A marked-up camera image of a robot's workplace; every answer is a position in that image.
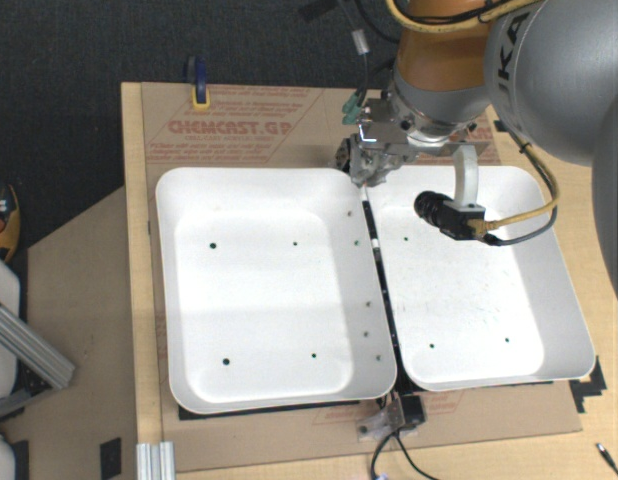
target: cardboard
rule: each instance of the cardboard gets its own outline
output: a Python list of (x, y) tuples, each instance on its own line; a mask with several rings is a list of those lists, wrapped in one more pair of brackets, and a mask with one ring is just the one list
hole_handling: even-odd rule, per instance
[[(341, 140), (349, 90), (212, 85), (211, 107), (193, 110), (183, 84), (142, 84), (147, 198), (153, 265), (156, 338), (164, 440), (173, 441), (178, 472), (368, 453), (356, 421), (374, 414), (374, 401), (182, 421), (169, 389), (164, 294), (155, 186), (179, 166), (324, 167)], [(486, 117), (470, 140), (492, 140)], [(418, 163), (450, 163), (420, 157)], [(483, 165), (498, 165), (493, 144)], [(409, 447), (439, 446), (581, 429), (566, 382), (422, 394), (428, 421), (405, 439)]]

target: pen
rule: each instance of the pen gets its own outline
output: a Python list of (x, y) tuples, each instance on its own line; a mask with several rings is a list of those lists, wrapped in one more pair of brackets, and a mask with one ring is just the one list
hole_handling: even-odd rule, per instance
[(616, 474), (618, 475), (618, 468), (616, 467), (616, 463), (611, 458), (611, 454), (600, 443), (597, 443), (596, 447), (598, 448), (598, 451), (600, 452), (600, 455), (602, 455), (602, 458), (605, 459), (605, 462), (607, 464), (609, 464), (611, 469), (613, 469), (616, 472)]

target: orange and black power tool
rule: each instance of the orange and black power tool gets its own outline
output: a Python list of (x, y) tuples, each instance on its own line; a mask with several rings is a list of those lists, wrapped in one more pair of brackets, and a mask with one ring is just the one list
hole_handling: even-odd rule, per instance
[(0, 181), (0, 258), (8, 262), (20, 238), (20, 208), (13, 188)]

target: yellow cable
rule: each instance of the yellow cable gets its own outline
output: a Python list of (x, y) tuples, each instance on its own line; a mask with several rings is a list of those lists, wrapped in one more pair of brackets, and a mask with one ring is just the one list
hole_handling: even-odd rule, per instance
[(526, 154), (529, 159), (540, 166), (540, 168), (544, 171), (545, 175), (553, 185), (553, 198), (551, 199), (551, 201), (549, 201), (544, 206), (541, 206), (540, 208), (536, 208), (535, 210), (530, 210), (528, 212), (519, 213), (505, 219), (491, 221), (484, 221), (478, 219), (469, 220), (467, 224), (474, 228), (476, 230), (476, 234), (478, 234), (479, 236), (482, 236), (489, 231), (493, 231), (503, 226), (508, 226), (509, 224), (522, 222), (523, 220), (533, 219), (534, 217), (538, 217), (543, 213), (552, 211), (558, 205), (558, 201), (560, 200), (560, 187), (558, 186), (558, 180), (556, 180), (555, 176), (549, 170), (547, 165), (542, 160), (540, 160), (540, 158), (538, 158), (538, 156), (534, 153), (533, 149), (531, 149), (531, 145), (527, 144), (525, 147), (527, 148)]
[(394, 0), (385, 0), (385, 1), (387, 3), (387, 7), (389, 8), (389, 12), (391, 13), (391, 15), (403, 27), (409, 30), (416, 31), (416, 32), (442, 34), (442, 33), (447, 33), (447, 32), (456, 32), (458, 30), (466, 30), (469, 28), (473, 28), (477, 25), (480, 25), (481, 23), (486, 23), (486, 22), (496, 20), (500, 18), (501, 16), (504, 16), (505, 14), (513, 12), (527, 5), (534, 4), (541, 0), (511, 0), (510, 2), (507, 2), (506, 4), (498, 6), (489, 11), (485, 11), (484, 13), (480, 14), (477, 17), (469, 18), (467, 20), (460, 21), (458, 23), (447, 23), (447, 24), (444, 24), (444, 23), (426, 24), (426, 23), (420, 23), (420, 22), (414, 21), (410, 19), (409, 17), (405, 16), (400, 11), (400, 9), (398, 9), (398, 6), (396, 5), (396, 2)]

